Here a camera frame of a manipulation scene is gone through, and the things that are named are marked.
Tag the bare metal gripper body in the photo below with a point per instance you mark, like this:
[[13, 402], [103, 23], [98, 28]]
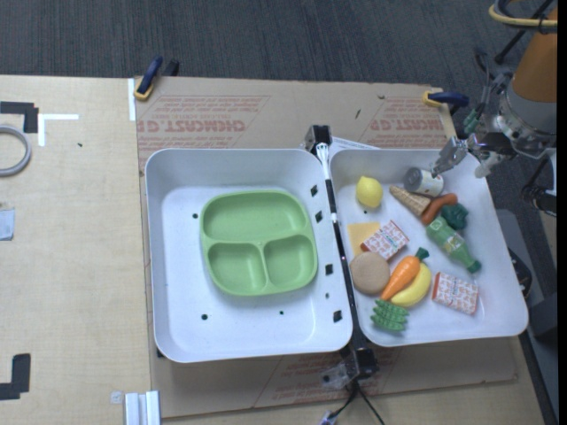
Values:
[[491, 142]]

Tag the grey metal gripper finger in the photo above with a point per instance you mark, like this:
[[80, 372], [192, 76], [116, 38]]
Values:
[[487, 164], [452, 151]]

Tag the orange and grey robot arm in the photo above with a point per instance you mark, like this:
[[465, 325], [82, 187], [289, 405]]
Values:
[[536, 69]]

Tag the small white can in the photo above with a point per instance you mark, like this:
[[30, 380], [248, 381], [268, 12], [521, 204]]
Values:
[[425, 181]]

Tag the orange sausage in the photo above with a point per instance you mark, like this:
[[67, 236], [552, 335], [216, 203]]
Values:
[[436, 208]]

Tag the tan ice cream cone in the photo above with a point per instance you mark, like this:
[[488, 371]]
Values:
[[412, 199]]

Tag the green plastic bottle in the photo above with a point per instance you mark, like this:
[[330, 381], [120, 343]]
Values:
[[449, 239]]

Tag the white plastic tray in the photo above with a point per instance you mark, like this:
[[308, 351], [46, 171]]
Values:
[[248, 326], [487, 255]]

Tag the yellow lemon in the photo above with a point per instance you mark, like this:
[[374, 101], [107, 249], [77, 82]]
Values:
[[369, 191]]

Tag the white paper sheet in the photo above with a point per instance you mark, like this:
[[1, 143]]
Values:
[[350, 143]]

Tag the orange and white carton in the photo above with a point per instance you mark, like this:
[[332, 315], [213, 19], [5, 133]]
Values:
[[385, 240], [455, 293]]

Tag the yellow cheese slice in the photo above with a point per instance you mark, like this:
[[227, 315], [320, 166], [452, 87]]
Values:
[[358, 234]]

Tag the orange carrot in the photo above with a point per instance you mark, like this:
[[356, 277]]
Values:
[[403, 275]]

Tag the yellow banana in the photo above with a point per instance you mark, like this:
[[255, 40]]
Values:
[[418, 291]]

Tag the tan round biscuit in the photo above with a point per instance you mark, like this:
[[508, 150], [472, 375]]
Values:
[[369, 273]]

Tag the green pea pods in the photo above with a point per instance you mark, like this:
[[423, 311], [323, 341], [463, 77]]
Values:
[[390, 316]]

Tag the brown cardboard board red print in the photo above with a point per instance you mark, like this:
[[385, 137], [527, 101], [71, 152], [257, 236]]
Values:
[[266, 118]]

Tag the green divided plate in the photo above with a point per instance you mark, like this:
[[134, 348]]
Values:
[[254, 219]]

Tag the white tape roll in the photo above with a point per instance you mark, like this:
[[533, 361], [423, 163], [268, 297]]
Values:
[[25, 151]]

